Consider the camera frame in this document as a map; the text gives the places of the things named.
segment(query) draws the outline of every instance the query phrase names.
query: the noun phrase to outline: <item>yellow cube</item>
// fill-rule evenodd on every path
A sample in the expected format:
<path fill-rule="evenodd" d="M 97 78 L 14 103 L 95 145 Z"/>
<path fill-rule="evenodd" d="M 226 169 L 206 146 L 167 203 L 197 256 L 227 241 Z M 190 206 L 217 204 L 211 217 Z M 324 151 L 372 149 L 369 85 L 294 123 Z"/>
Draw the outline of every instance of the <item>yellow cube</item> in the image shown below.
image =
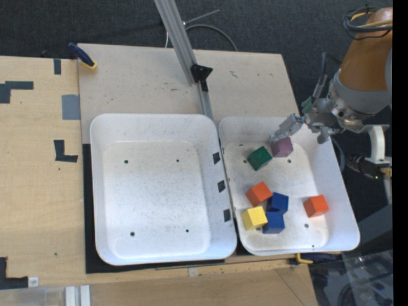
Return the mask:
<path fill-rule="evenodd" d="M 242 220 L 246 230 L 260 228 L 268 223 L 263 207 L 248 208 L 242 214 Z"/>

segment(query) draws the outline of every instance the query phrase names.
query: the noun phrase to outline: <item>wooden table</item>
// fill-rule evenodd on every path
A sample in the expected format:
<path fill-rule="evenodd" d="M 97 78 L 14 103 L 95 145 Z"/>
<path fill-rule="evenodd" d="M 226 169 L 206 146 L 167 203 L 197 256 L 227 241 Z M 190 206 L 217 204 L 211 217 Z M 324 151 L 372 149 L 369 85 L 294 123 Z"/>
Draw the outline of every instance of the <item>wooden table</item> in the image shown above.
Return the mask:
<path fill-rule="evenodd" d="M 132 56 L 135 51 L 151 49 L 111 47 L 110 50 L 108 46 L 100 45 L 82 47 L 96 56 L 100 75 L 108 69 L 109 62 L 114 62 L 113 59 L 101 59 L 99 54 L 102 51 L 122 49 Z M 161 53 L 177 65 L 171 49 Z M 208 78 L 208 85 L 216 123 L 226 115 L 284 117 L 297 112 L 281 55 L 195 53 L 199 62 L 215 69 Z M 262 62 L 263 66 L 257 66 L 257 62 Z M 142 292 L 146 304 L 152 298 L 159 298 L 156 305 L 165 304 L 168 298 L 178 296 L 177 291 L 181 295 L 194 293 L 197 300 L 201 300 L 198 305 L 217 300 L 223 305 L 233 301 L 235 305 L 246 305 L 240 296 L 255 291 L 257 297 L 254 298 L 269 302 L 274 296 L 274 305 L 288 305 L 285 300 L 289 301 L 289 296 L 298 300 L 299 305 L 317 304 L 307 266 L 289 266 L 288 258 L 293 258 L 293 254 L 270 257 L 232 255 L 223 265 L 86 274 L 82 173 L 84 138 L 81 134 L 84 129 L 81 121 L 89 120 L 92 112 L 85 118 L 81 114 L 82 120 L 64 120 L 61 99 L 63 95 L 78 95 L 80 82 L 98 83 L 105 79 L 103 76 L 92 79 L 95 74 L 78 67 L 74 60 L 61 60 L 59 75 L 54 73 L 54 60 L 44 58 L 0 57 L 0 69 L 0 84 L 5 81 L 34 82 L 33 90 L 12 89 L 10 103 L 0 104 L 0 256 L 8 257 L 8 277 L 38 277 L 43 287 L 92 284 L 92 302 L 95 301 L 95 305 L 117 305 L 117 296 L 121 295 L 126 300 Z M 177 68 L 175 73 L 169 74 L 168 82 L 183 81 L 178 71 L 182 73 L 181 68 Z M 111 76 L 112 83 L 116 77 Z M 243 80 L 234 82 L 238 77 Z M 132 81 L 132 78 L 125 77 L 124 80 Z M 143 80 L 151 84 L 148 78 Z M 262 93 L 272 87 L 275 95 L 262 98 Z M 180 85 L 169 87 L 166 94 L 178 94 L 177 89 Z M 249 89 L 258 92 L 256 103 L 266 103 L 263 110 L 256 103 L 249 108 L 248 103 L 242 102 L 240 97 L 251 96 Z M 196 92 L 190 94 L 193 101 Z M 193 109 L 188 106 L 187 111 L 181 113 L 200 113 L 200 104 L 195 102 L 194 105 Z M 160 108 L 160 105 L 152 107 L 150 112 L 156 112 L 155 108 Z M 65 153 L 78 155 L 78 161 L 56 161 L 54 140 L 64 140 Z M 206 296 L 207 292 L 211 292 L 212 299 Z"/>

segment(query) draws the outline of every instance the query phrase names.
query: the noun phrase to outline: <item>orange cube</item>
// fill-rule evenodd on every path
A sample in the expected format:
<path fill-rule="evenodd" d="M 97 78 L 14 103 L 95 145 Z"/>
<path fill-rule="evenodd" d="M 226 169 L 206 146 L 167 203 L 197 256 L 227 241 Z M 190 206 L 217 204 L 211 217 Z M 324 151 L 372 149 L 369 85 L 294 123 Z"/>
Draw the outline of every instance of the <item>orange cube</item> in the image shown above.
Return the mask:
<path fill-rule="evenodd" d="M 269 197 L 272 197 L 272 192 L 269 190 L 268 186 L 261 181 L 248 189 L 245 195 L 248 197 L 248 200 L 253 206 L 257 206 L 263 201 L 267 200 Z"/>
<path fill-rule="evenodd" d="M 305 207 L 308 217 L 317 217 L 329 211 L 329 206 L 327 205 L 324 195 L 310 197 L 303 202 L 303 206 Z"/>

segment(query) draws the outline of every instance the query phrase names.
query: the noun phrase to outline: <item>cube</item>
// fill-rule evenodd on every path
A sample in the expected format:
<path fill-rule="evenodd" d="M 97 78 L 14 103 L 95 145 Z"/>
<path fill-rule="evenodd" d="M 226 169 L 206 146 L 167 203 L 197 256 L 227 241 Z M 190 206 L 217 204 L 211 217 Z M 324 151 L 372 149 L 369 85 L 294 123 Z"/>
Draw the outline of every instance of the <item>cube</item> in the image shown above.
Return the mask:
<path fill-rule="evenodd" d="M 303 206 L 305 207 L 308 217 L 317 217 L 329 211 L 329 206 L 327 205 L 324 195 L 317 195 L 308 198 L 303 202 Z"/>
<path fill-rule="evenodd" d="M 292 141 L 290 137 L 283 138 L 271 144 L 270 149 L 273 157 L 287 157 L 293 152 Z"/>
<path fill-rule="evenodd" d="M 272 193 L 272 197 L 266 203 L 267 212 L 279 212 L 285 214 L 288 211 L 289 196 Z"/>
<path fill-rule="evenodd" d="M 253 151 L 247 160 L 254 170 L 258 171 L 260 168 L 266 166 L 270 160 L 272 160 L 272 156 L 264 146 L 261 146 Z"/>
<path fill-rule="evenodd" d="M 268 223 L 263 207 L 248 208 L 242 214 L 242 220 L 246 230 L 261 228 L 263 225 Z"/>
<path fill-rule="evenodd" d="M 272 192 L 269 190 L 268 186 L 261 181 L 248 189 L 245 195 L 248 197 L 248 200 L 251 202 L 252 206 L 256 207 L 263 201 L 270 198 L 272 196 Z"/>
<path fill-rule="evenodd" d="M 283 214 L 280 212 L 267 212 L 268 223 L 262 227 L 263 233 L 280 233 L 285 228 Z"/>

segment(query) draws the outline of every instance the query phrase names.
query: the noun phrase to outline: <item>blue cube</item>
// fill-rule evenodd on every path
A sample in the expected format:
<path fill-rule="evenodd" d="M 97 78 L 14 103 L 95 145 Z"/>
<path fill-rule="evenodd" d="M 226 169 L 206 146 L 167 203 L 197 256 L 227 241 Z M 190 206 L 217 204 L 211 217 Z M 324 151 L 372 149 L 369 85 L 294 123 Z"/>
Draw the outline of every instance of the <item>blue cube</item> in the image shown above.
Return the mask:
<path fill-rule="evenodd" d="M 283 214 L 280 212 L 267 212 L 268 223 L 262 227 L 263 233 L 280 233 L 285 228 Z"/>
<path fill-rule="evenodd" d="M 266 203 L 266 211 L 285 214 L 288 211 L 288 205 L 288 196 L 273 192 L 272 197 Z"/>

